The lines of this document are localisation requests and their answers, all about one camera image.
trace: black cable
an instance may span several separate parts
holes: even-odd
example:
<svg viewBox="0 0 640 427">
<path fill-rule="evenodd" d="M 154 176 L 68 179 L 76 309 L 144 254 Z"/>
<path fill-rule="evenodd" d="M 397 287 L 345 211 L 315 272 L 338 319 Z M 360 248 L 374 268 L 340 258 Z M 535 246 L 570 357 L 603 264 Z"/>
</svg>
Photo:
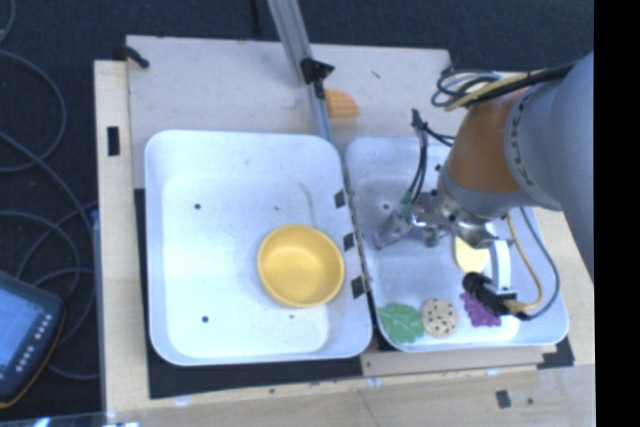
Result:
<svg viewBox="0 0 640 427">
<path fill-rule="evenodd" d="M 6 37 L 9 35 L 9 33 L 11 32 L 11 28 L 13 27 L 13 23 L 16 20 L 16 1 L 15 0 L 8 0 L 9 1 L 9 18 L 7 19 L 7 23 L 4 26 L 3 29 L 0 29 L 0 43 L 2 43 Z"/>
<path fill-rule="evenodd" d="M 420 134 L 420 164 L 418 167 L 419 178 L 417 180 L 417 184 L 415 186 L 415 191 L 413 193 L 413 196 L 411 197 L 411 203 L 413 205 L 415 205 L 416 201 L 418 201 L 418 197 L 420 196 L 420 191 L 422 191 L 422 186 L 424 185 L 424 178 L 427 174 L 427 158 L 428 158 L 427 133 L 424 131 L 424 129 L 420 128 L 419 134 Z"/>
<path fill-rule="evenodd" d="M 44 224 L 50 230 L 55 231 L 62 238 L 62 240 L 64 240 L 67 243 L 67 245 L 71 248 L 71 252 L 73 254 L 73 260 L 74 260 L 74 263 L 75 263 L 75 267 L 74 268 L 75 269 L 79 269 L 80 268 L 80 254 L 78 253 L 76 245 L 74 244 L 73 240 L 71 240 L 71 237 L 69 237 L 69 235 L 67 235 L 56 224 L 52 223 L 51 221 L 46 220 L 44 217 L 41 217 L 41 216 L 38 216 L 38 215 L 34 215 L 34 214 L 29 214 L 29 213 L 26 213 L 26 212 L 4 211 L 3 210 L 3 211 L 0 211 L 0 218 L 2 218 L 2 217 L 12 217 L 12 218 L 15 218 L 15 219 L 24 219 L 24 220 L 31 221 L 31 222 L 37 222 L 39 224 Z M 21 279 L 22 278 L 22 274 L 24 272 L 24 268 L 25 267 L 26 267 L 26 265 L 24 265 L 24 260 L 23 260 L 23 265 L 20 266 L 20 269 L 18 270 L 18 272 L 15 275 L 15 277 L 17 279 Z M 78 287 L 79 280 L 80 280 L 80 271 L 76 270 L 76 273 L 74 275 L 73 283 L 72 283 L 72 285 L 70 287 L 70 290 L 63 297 L 63 299 L 65 301 L 67 301 L 73 295 L 73 293 L 76 291 L 76 289 Z"/>
<path fill-rule="evenodd" d="M 0 32 L 0 43 L 2 43 L 7 38 L 9 32 L 13 27 L 13 24 L 16 18 L 15 0 L 8 0 L 8 1 L 9 1 L 9 17 L 5 27 Z M 51 91 L 54 93 L 59 103 L 60 122 L 59 122 L 58 130 L 55 134 L 53 142 L 42 153 L 36 154 L 32 152 L 29 148 L 27 148 L 22 143 L 15 140 L 13 137 L 0 131 L 0 141 L 9 145 L 13 150 L 19 152 L 28 160 L 27 163 L 25 164 L 19 164 L 19 165 L 13 165 L 13 166 L 0 166 L 0 175 L 16 173 L 19 171 L 30 169 L 32 167 L 39 168 L 40 170 L 48 174 L 49 177 L 52 178 L 53 181 L 62 189 L 64 194 L 72 203 L 74 207 L 74 211 L 63 216 L 57 223 L 49 221 L 35 214 L 18 212 L 18 211 L 0 211 L 0 218 L 5 217 L 5 218 L 22 219 L 30 222 L 39 223 L 40 225 L 43 225 L 47 228 L 47 231 L 45 231 L 45 233 L 43 233 L 40 236 L 40 238 L 38 238 L 38 240 L 36 240 L 31 245 L 27 253 L 24 255 L 21 261 L 20 267 L 18 269 L 18 276 L 17 276 L 18 279 L 20 279 L 20 277 L 24 273 L 25 268 L 29 264 L 36 250 L 53 233 L 59 235 L 59 237 L 61 237 L 61 239 L 71 248 L 73 260 L 74 260 L 74 265 L 72 267 L 67 267 L 64 269 L 59 269 L 57 271 L 51 272 L 45 276 L 41 276 L 35 282 L 31 283 L 33 286 L 40 286 L 41 284 L 47 281 L 53 280 L 55 278 L 58 278 L 60 276 L 73 274 L 73 280 L 72 280 L 70 289 L 63 297 L 63 299 L 65 300 L 65 303 L 68 303 L 71 297 L 77 291 L 80 274 L 89 273 L 89 272 L 93 273 L 93 271 L 91 269 L 86 269 L 81 267 L 79 251 L 74 241 L 71 239 L 71 237 L 61 228 L 61 225 L 66 223 L 70 219 L 79 216 L 84 226 L 84 229 L 86 230 L 86 235 L 89 241 L 93 243 L 92 225 L 86 210 L 88 208 L 92 208 L 93 206 L 95 206 L 95 202 L 89 205 L 83 206 L 78 200 L 78 198 L 76 197 L 76 195 L 73 193 L 71 188 L 68 186 L 68 184 L 62 179 L 62 177 L 60 177 L 58 173 L 56 173 L 48 164 L 45 163 L 45 159 L 48 158 L 58 148 L 66 130 L 67 109 L 66 109 L 64 98 L 62 97 L 62 94 L 60 92 L 60 89 L 58 88 L 56 83 L 42 69 L 40 69 L 31 61 L 28 61 L 27 59 L 24 59 L 23 57 L 20 57 L 6 50 L 0 50 L 0 59 L 8 61 L 10 64 L 24 67 L 27 70 L 35 73 L 51 89 Z M 66 344 L 76 335 L 76 333 L 79 331 L 79 329 L 87 320 L 90 312 L 94 307 L 94 303 L 95 303 L 95 287 L 91 287 L 91 297 L 88 301 L 86 301 L 86 304 L 84 306 L 82 313 L 75 319 L 74 324 L 67 330 L 64 337 L 58 341 L 57 346 Z M 95 379 L 99 377 L 99 374 L 97 373 L 86 373 L 86 374 L 74 373 L 74 372 L 69 372 L 69 371 L 60 369 L 55 365 L 50 365 L 49 367 L 53 372 L 67 378 L 86 380 L 86 379 Z"/>
<path fill-rule="evenodd" d="M 529 231 L 533 235 L 533 238 L 535 239 L 536 243 L 538 244 L 538 247 L 540 247 L 540 250 L 542 251 L 542 254 L 545 256 L 545 258 L 549 262 L 549 265 L 551 266 L 551 270 L 553 271 L 553 276 L 555 278 L 553 294 L 551 294 L 551 298 L 549 299 L 549 301 L 547 301 L 547 303 L 540 310 L 538 310 L 535 313 L 523 313 L 522 314 L 523 320 L 533 320 L 535 318 L 540 317 L 544 313 L 546 313 L 549 310 L 549 308 L 551 308 L 553 303 L 555 303 L 556 299 L 558 298 L 558 295 L 560 294 L 560 274 L 558 273 L 558 268 L 556 267 L 556 264 L 553 262 L 553 258 L 551 258 L 551 255 L 549 254 L 549 251 L 547 250 L 544 242 L 542 241 L 542 239 L 538 235 L 538 232 L 535 230 L 535 228 L 533 226 L 533 223 L 531 222 L 531 219 L 529 219 L 529 216 L 527 215 L 527 212 L 525 211 L 525 209 L 523 207 L 520 207 L 520 213 L 522 214 L 524 222 L 527 224 L 527 227 L 529 228 Z"/>
<path fill-rule="evenodd" d="M 19 55 L 16 55 L 12 52 L 7 52 L 6 50 L 0 50 L 0 59 L 12 62 L 16 65 L 20 65 L 26 68 L 27 70 L 35 73 L 36 75 L 38 75 L 44 81 L 44 83 L 47 86 L 49 86 L 49 89 L 53 92 L 53 94 L 55 95 L 58 101 L 58 105 L 60 107 L 60 124 L 58 126 L 58 130 L 56 132 L 56 135 L 54 136 L 53 142 L 47 147 L 47 149 L 43 153 L 39 155 L 39 158 L 41 160 L 46 159 L 60 145 L 60 142 L 64 137 L 64 132 L 67 127 L 67 107 L 64 102 L 64 99 L 62 98 L 62 94 L 60 93 L 60 90 L 56 86 L 55 82 L 53 82 L 53 80 L 51 80 L 51 78 L 49 78 L 49 76 L 42 69 L 40 69 L 31 61 L 28 61 L 27 59 L 24 59 L 23 57 L 20 57 Z M 0 173 L 24 171 L 35 165 L 36 165 L 36 162 L 32 161 L 32 162 L 27 162 L 25 164 L 18 164 L 15 166 L 0 166 Z"/>
<path fill-rule="evenodd" d="M 431 137 L 433 137 L 434 139 L 436 139 L 437 141 L 441 142 L 442 144 L 444 144 L 445 146 L 452 146 L 453 145 L 453 141 L 455 140 L 455 136 L 453 135 L 444 135 L 444 134 L 440 134 L 434 130 L 432 130 L 429 127 L 428 123 L 425 123 L 423 125 L 423 129 L 425 132 L 427 132 Z"/>
<path fill-rule="evenodd" d="M 492 100 L 499 96 L 512 93 L 525 87 L 561 79 L 569 73 L 576 63 L 577 61 L 572 61 L 552 68 L 529 72 L 525 77 L 484 93 L 478 98 L 468 101 L 465 105 L 468 107 L 473 104 L 485 102 L 487 100 Z M 499 80 L 503 80 L 503 77 L 493 71 L 475 68 L 461 70 L 448 69 L 441 74 L 440 78 L 436 82 L 437 91 L 431 97 L 431 104 L 435 107 L 448 107 L 453 102 L 466 96 L 467 92 L 472 87 L 477 86 L 478 84 L 491 84 Z M 440 96 L 443 95 L 448 97 L 448 99 L 439 100 Z"/>
<path fill-rule="evenodd" d="M 424 159 L 425 159 L 425 147 L 424 147 L 424 142 L 421 139 L 420 154 L 418 156 L 418 169 L 416 169 L 416 173 L 415 175 L 413 175 L 413 180 L 411 181 L 411 185 L 409 185 L 409 191 L 412 191 L 412 194 L 411 194 L 412 196 L 413 196 L 413 191 L 415 190 L 416 185 L 418 185 L 418 182 L 420 181 L 420 175 L 422 174 Z"/>
</svg>

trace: orange object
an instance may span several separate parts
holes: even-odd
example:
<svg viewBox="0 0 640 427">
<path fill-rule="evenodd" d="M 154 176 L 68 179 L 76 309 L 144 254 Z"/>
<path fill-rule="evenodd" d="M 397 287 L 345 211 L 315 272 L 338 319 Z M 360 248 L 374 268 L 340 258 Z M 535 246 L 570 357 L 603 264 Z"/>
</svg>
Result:
<svg viewBox="0 0 640 427">
<path fill-rule="evenodd" d="M 344 91 L 325 89 L 324 94 L 330 118 L 355 118 L 360 114 L 356 102 Z"/>
</svg>

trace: yellow bowl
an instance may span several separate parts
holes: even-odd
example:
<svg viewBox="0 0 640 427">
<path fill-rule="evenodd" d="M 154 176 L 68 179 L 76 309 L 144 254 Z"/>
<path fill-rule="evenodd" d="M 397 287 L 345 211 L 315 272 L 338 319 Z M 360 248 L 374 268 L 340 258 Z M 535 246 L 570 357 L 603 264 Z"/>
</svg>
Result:
<svg viewBox="0 0 640 427">
<path fill-rule="evenodd" d="M 277 302 L 310 308 L 338 294 L 345 271 L 342 254 L 327 235 L 310 226 L 288 224 L 260 244 L 258 274 Z"/>
</svg>

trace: cookie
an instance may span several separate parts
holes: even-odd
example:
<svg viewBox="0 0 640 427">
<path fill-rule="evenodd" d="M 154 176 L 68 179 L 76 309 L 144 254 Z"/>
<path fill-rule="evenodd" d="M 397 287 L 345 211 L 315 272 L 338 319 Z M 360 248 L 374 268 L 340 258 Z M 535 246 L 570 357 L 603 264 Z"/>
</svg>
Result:
<svg viewBox="0 0 640 427">
<path fill-rule="evenodd" d="M 458 326 L 458 312 L 443 299 L 428 299 L 420 308 L 422 326 L 434 338 L 451 336 Z"/>
</svg>

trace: white sink basin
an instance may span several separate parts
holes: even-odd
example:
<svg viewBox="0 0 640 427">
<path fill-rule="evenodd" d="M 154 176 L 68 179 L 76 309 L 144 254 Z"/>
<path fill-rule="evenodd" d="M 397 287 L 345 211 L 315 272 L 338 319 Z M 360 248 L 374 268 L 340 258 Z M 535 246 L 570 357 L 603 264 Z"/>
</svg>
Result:
<svg viewBox="0 0 640 427">
<path fill-rule="evenodd" d="M 340 157 L 308 135 L 169 130 L 145 150 L 150 334 L 176 365 L 346 358 L 371 334 Z M 314 226 L 341 249 L 338 296 L 314 308 L 274 302 L 260 283 L 262 239 Z"/>
<path fill-rule="evenodd" d="M 376 309 L 400 303 L 419 310 L 428 299 L 451 303 L 458 315 L 456 331 L 449 337 L 424 334 L 412 343 L 395 343 L 381 329 L 391 345 L 405 352 L 426 352 L 494 346 L 552 345 L 561 341 L 568 330 L 568 316 L 561 295 L 542 316 L 520 321 L 512 316 L 500 317 L 500 326 L 474 327 L 465 310 L 462 278 L 464 272 L 455 264 L 453 241 L 445 238 L 438 246 L 426 246 L 415 231 L 382 249 L 376 247 L 374 233 L 389 216 L 407 190 L 418 165 L 417 137 L 364 137 L 346 150 L 345 166 L 349 174 L 356 219 L 362 237 L 364 259 L 371 280 Z M 427 174 L 423 191 L 436 187 L 438 164 L 447 157 L 448 147 L 430 140 Z M 553 291 L 555 280 L 544 254 L 528 231 L 519 212 L 512 212 L 517 233 L 533 267 L 538 272 L 545 299 Z M 504 221 L 493 224 L 496 235 L 510 238 Z M 511 253 L 512 288 L 518 297 L 531 301 L 536 289 L 515 248 Z M 486 270 L 490 276 L 491 269 Z"/>
</svg>

